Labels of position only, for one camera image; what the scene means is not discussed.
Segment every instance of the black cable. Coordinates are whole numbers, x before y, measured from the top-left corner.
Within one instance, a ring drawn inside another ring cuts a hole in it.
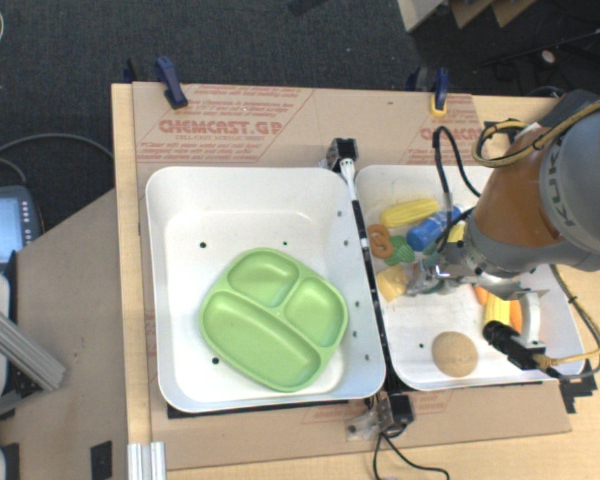
[[[469,218],[469,215],[471,215],[471,213],[473,212],[473,210],[475,210],[475,206],[472,208],[469,208],[468,210],[463,211],[460,215],[458,215],[455,219],[453,219],[451,221],[451,228],[453,228],[453,226],[455,226],[458,222],[461,222],[463,220],[467,220]],[[449,234],[447,233],[447,229],[445,228],[434,240],[434,242],[436,244],[440,244],[440,241],[445,238],[445,236],[448,238]]]
[[[20,144],[24,144],[25,142],[31,142],[31,141],[40,140],[40,139],[54,139],[54,138],[70,139],[70,140],[82,142],[84,144],[88,144],[88,145],[100,150],[102,153],[107,155],[109,158],[113,159],[113,153],[111,153],[111,151],[109,151],[107,148],[105,148],[101,144],[98,144],[93,139],[89,139],[88,137],[82,137],[81,135],[75,135],[73,133],[56,133],[56,132],[38,133],[36,135],[29,135],[27,137],[22,137],[20,139],[12,140],[11,142],[8,142],[7,144],[5,144],[3,146],[0,146],[0,153],[2,153],[3,151],[6,151],[7,149],[10,149],[14,146],[19,146]]]
[[[460,171],[460,176],[464,181],[467,188],[475,195],[476,197],[480,197],[480,192],[471,184],[467,174],[464,170],[464,166],[462,164],[462,156],[460,155],[460,150],[458,149],[458,145],[456,143],[453,134],[449,131],[449,129],[445,126],[439,126],[433,132],[433,137],[431,141],[431,147],[434,149],[434,160],[436,164],[436,169],[438,171],[438,177],[440,178],[440,183],[442,184],[442,191],[445,194],[445,198],[447,202],[451,201],[451,195],[449,191],[449,183],[447,182],[447,176],[444,173],[444,166],[442,165],[442,153],[440,151],[440,136],[444,132],[447,136],[447,139],[451,143],[451,147],[453,149],[453,154],[456,158],[456,163],[458,165],[458,170]],[[447,204],[447,225],[445,226],[444,232],[440,237],[440,240],[437,242],[437,250],[438,252],[442,251],[444,246],[447,244],[447,239],[449,238],[449,234],[451,233],[451,229],[453,227],[453,218],[452,213],[453,208],[450,204]]]
[[[18,176],[20,176],[20,180],[22,181],[22,184],[23,185],[27,184],[27,177],[25,176],[22,169],[20,169],[20,167],[18,167],[16,164],[14,164],[13,162],[11,162],[9,160],[5,160],[4,158],[0,158],[0,164],[6,165],[7,167],[10,167],[11,169],[13,169],[18,174]]]
[[[378,434],[378,440],[376,441],[376,448],[375,448],[375,451],[373,452],[373,474],[374,474],[376,480],[382,480],[382,477],[378,473],[378,452],[380,451],[380,443],[382,442],[383,439],[387,442],[387,444],[391,447],[391,449],[398,455],[398,457],[400,457],[406,464],[408,464],[412,468],[419,469],[421,471],[431,471],[434,473],[440,473],[440,474],[443,474],[447,480],[451,480],[451,476],[449,475],[448,471],[445,469],[432,467],[432,466],[421,466],[419,464],[415,464],[415,463],[411,462],[409,459],[407,459],[407,457],[405,457],[400,452],[400,450],[398,450],[396,445],[394,445],[391,442],[391,438],[389,436],[387,436],[387,434],[385,434],[384,432],[380,432]]]
[[[533,39],[531,40],[531,47],[535,48],[536,46],[539,46],[541,43],[540,41],[538,41],[538,38],[540,37],[540,31],[542,30],[542,27],[545,26],[545,24],[549,21],[549,19],[553,18],[554,16],[557,16],[558,19],[556,20],[556,24],[555,24],[555,29],[557,30],[558,27],[561,25],[562,19],[564,17],[564,13],[561,11],[554,11],[554,12],[550,12],[548,14],[545,14],[542,18],[540,18],[538,20],[538,22],[536,23],[534,32],[533,32]]]
[[[471,184],[469,178],[467,177],[467,173],[464,170],[464,165],[462,163],[462,155],[460,155],[460,150],[458,149],[458,144],[456,143],[456,139],[453,137],[453,134],[446,126],[439,126],[436,131],[433,132],[433,143],[432,147],[440,149],[440,134],[444,132],[453,148],[453,154],[456,158],[456,163],[458,164],[458,170],[460,171],[460,176],[462,176],[462,180],[464,181],[467,188],[473,193],[474,196],[480,197],[480,192]]]

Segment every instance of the green divided plate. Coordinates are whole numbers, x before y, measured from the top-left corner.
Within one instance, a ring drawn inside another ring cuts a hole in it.
[[[278,391],[320,375],[347,326],[340,292],[274,249],[247,251],[225,269],[202,303],[207,344],[245,375]]]

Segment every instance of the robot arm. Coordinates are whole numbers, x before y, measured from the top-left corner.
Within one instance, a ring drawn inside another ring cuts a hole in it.
[[[567,95],[499,159],[484,160],[477,148],[495,170],[463,241],[425,260],[424,277],[509,299],[520,289],[516,276],[540,264],[600,270],[600,100],[582,100]]]

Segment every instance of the blue clamp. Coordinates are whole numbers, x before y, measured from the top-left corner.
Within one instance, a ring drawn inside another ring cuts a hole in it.
[[[164,92],[165,97],[169,101],[171,108],[182,108],[189,104],[189,100],[182,92],[176,67],[171,59],[165,55],[158,57],[155,64],[158,81],[167,85],[167,90]]]
[[[447,113],[447,94],[449,92],[449,73],[446,68],[436,71],[436,83],[433,86],[431,96],[431,114],[435,117],[443,117]]]

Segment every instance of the wooden table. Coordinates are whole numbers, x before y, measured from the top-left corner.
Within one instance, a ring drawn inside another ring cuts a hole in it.
[[[407,98],[408,94],[397,95]],[[541,117],[555,101],[538,98],[474,97],[481,121],[504,120],[512,115],[529,122]],[[116,196],[122,287],[124,358],[128,440],[148,444],[152,439],[145,348],[141,250],[138,236],[138,192],[134,159],[133,92],[130,85],[112,87]],[[564,270],[580,301],[600,324],[600,272],[586,274]],[[591,345],[586,332],[581,333]],[[533,438],[516,438],[409,449],[406,455],[418,464],[446,468],[454,479],[568,478],[600,479],[600,374],[598,390],[578,399],[571,417],[572,432]],[[368,479],[373,477],[372,454],[353,453],[320,458],[171,471],[170,479]],[[437,478],[411,470],[392,452],[379,459],[383,477]]]

